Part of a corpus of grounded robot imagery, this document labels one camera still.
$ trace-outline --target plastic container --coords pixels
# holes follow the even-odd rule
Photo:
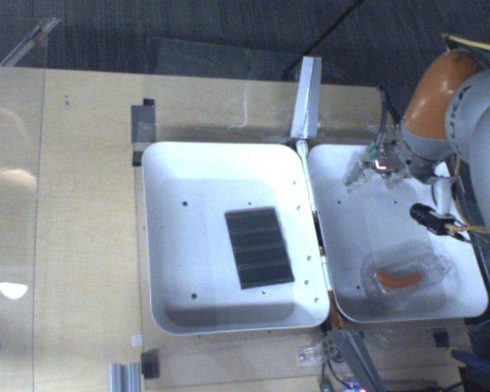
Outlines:
[[[452,270],[452,262],[427,248],[421,244],[403,245],[367,256],[361,275],[367,295],[378,300],[395,299],[442,282]]]

